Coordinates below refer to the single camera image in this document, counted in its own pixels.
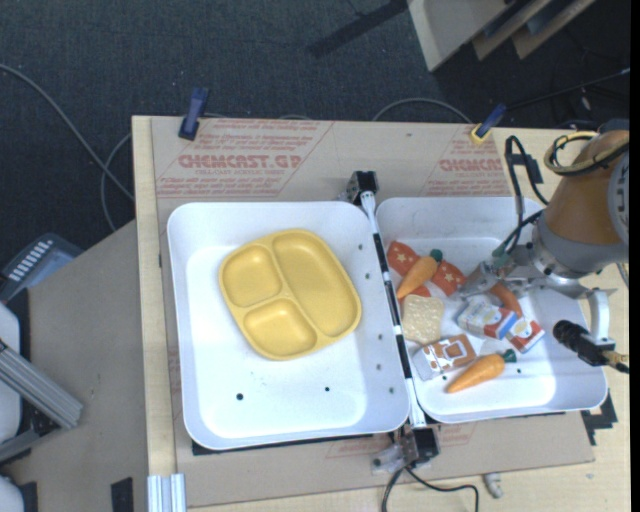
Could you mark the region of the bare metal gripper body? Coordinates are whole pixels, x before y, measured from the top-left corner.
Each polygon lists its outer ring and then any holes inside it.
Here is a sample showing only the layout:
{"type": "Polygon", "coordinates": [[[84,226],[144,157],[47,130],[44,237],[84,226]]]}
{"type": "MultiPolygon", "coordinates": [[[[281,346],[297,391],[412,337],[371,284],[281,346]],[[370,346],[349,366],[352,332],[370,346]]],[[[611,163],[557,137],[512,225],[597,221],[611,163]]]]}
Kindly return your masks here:
{"type": "Polygon", "coordinates": [[[530,278],[529,290],[554,290],[571,299],[586,298],[590,289],[580,283],[584,273],[570,270],[561,264],[544,245],[526,243],[515,246],[510,252],[502,248],[493,253],[492,267],[499,280],[505,278],[530,278]]]}

